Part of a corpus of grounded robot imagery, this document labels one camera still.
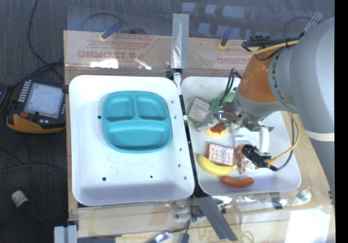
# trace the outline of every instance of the blue divided plate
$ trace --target blue divided plate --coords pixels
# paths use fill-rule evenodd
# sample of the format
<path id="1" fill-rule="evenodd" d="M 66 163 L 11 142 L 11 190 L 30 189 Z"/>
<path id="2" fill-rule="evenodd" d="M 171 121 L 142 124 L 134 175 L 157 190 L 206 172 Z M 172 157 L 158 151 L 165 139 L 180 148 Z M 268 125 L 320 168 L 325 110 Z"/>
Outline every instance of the blue divided plate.
<path id="1" fill-rule="evenodd" d="M 109 146 L 119 152 L 150 153 L 172 140 L 172 125 L 164 100 L 147 91 L 120 91 L 103 103 L 103 129 Z"/>

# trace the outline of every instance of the banana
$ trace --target banana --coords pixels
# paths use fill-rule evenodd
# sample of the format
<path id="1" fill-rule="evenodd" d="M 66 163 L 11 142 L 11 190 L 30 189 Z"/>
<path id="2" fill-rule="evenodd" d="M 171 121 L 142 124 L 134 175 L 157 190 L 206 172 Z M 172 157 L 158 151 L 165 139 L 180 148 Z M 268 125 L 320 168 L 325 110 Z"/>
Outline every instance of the banana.
<path id="1" fill-rule="evenodd" d="M 219 166 L 210 161 L 207 157 L 203 155 L 198 156 L 198 162 L 200 166 L 207 172 L 216 175 L 216 176 L 226 176 L 232 170 L 237 168 L 237 165 L 233 166 Z"/>

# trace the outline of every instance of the blue and yellow clamp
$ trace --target blue and yellow clamp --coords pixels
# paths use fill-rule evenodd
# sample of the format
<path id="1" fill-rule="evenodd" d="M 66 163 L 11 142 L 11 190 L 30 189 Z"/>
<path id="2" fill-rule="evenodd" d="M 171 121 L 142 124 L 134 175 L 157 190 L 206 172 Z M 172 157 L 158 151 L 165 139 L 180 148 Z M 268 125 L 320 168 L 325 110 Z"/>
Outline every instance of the blue and yellow clamp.
<path id="1" fill-rule="evenodd" d="M 220 39 L 219 44 L 217 45 L 217 47 L 218 47 L 219 49 L 226 49 L 228 39 L 229 39 L 229 37 L 230 37 L 231 34 L 232 34 L 232 30 L 233 30 L 232 28 L 228 28 L 228 29 L 225 31 L 223 37 Z"/>
<path id="2" fill-rule="evenodd" d="M 109 27 L 105 32 L 100 33 L 99 40 L 101 43 L 105 43 L 109 39 L 111 39 L 113 33 L 119 32 L 120 28 L 123 27 L 122 22 L 117 22 Z"/>

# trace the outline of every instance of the brown toy sausage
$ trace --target brown toy sausage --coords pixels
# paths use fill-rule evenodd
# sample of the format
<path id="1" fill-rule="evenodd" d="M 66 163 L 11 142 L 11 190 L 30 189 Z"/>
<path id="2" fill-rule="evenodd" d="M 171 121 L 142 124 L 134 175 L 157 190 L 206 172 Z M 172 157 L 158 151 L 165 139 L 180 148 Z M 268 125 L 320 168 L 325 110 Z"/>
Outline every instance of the brown toy sausage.
<path id="1" fill-rule="evenodd" d="M 254 183 L 254 179 L 252 177 L 247 177 L 243 179 L 236 179 L 229 176 L 222 176 L 221 182 L 224 183 L 224 185 L 228 185 L 231 187 L 248 187 Z"/>

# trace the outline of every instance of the yellow cable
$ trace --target yellow cable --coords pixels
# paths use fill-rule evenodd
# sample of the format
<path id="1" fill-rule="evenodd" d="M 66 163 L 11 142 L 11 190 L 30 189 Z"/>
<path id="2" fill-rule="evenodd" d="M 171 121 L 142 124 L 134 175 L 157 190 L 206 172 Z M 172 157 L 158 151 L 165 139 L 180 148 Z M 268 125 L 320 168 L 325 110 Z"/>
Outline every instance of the yellow cable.
<path id="1" fill-rule="evenodd" d="M 294 41 L 290 41 L 290 42 L 287 42 L 287 43 L 280 43 L 280 44 L 277 44 L 277 45 L 273 45 L 273 46 L 270 46 L 270 47 L 267 47 L 267 48 L 262 48 L 262 49 L 258 49 L 256 51 L 247 51 L 245 50 L 248 54 L 261 54 L 261 53 L 264 53 L 264 52 L 267 52 L 269 50 L 272 50 L 272 49 L 278 49 L 278 48 L 282 48 L 282 47 L 285 47 L 286 45 L 287 46 L 292 46 L 292 45 L 295 45 L 299 42 L 299 40 L 294 40 Z"/>
<path id="2" fill-rule="evenodd" d="M 275 163 L 277 160 L 279 160 L 280 158 L 284 157 L 285 155 L 287 155 L 288 153 L 290 153 L 295 147 L 296 145 L 299 143 L 300 140 L 300 131 L 299 131 L 299 126 L 297 125 L 297 122 L 295 121 L 293 115 L 291 113 L 288 113 L 289 116 L 291 117 L 291 119 L 294 121 L 294 125 L 296 127 L 296 132 L 297 132 L 297 138 L 294 142 L 294 144 L 285 152 L 283 152 L 282 154 L 278 155 L 277 157 L 274 157 L 273 159 L 267 159 L 265 160 L 265 162 L 268 164 L 268 166 L 270 167 L 273 163 Z"/>

